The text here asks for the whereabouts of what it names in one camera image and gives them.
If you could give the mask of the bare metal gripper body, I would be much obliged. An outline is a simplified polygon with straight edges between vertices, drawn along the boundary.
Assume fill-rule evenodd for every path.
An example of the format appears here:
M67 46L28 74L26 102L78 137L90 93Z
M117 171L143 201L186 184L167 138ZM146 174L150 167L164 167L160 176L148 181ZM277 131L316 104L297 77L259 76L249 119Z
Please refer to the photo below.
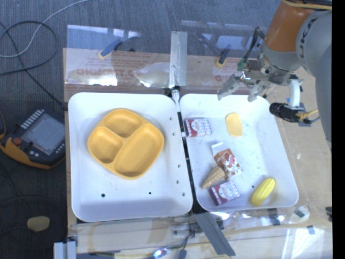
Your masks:
M269 88L272 85L286 85L291 71L278 68L266 58L240 60L240 81L249 88L260 86Z

